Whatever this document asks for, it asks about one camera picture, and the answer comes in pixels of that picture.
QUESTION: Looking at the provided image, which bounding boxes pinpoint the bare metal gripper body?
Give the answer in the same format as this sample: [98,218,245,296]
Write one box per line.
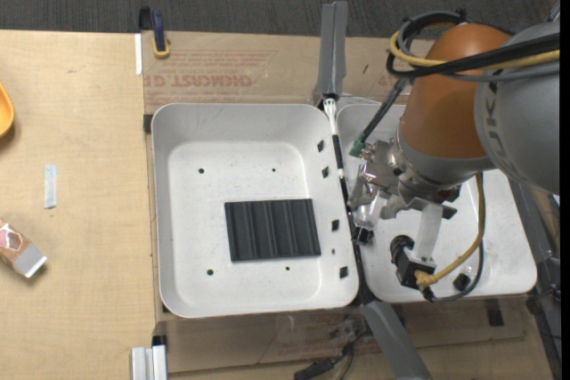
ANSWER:
[361,140,461,210]

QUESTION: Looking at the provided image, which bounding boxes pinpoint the clear plastic bottle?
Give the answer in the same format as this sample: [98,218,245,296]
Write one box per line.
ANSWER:
[354,164,389,232]

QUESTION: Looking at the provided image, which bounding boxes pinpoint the thin black and white rod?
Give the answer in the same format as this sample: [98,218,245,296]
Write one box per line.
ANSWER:
[323,97,373,306]

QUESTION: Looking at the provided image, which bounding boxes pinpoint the black ribbed panel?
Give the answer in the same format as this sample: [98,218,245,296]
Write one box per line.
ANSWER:
[224,198,322,263]

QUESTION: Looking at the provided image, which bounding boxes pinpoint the white plastic tray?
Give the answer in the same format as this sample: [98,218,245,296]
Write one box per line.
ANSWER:
[150,102,361,319]
[336,103,539,303]

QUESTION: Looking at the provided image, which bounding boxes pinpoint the brown cardboard board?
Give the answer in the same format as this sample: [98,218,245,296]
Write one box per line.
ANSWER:
[141,29,556,374]

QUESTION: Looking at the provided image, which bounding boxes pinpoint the brown and white carton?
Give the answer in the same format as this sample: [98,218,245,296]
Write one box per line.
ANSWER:
[0,217,48,279]

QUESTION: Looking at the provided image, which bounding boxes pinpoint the orange divided plate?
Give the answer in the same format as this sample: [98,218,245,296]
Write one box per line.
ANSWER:
[0,80,15,139]

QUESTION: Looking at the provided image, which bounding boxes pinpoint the black cylinder on white bracket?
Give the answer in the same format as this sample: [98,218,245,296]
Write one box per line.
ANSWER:
[389,203,445,291]

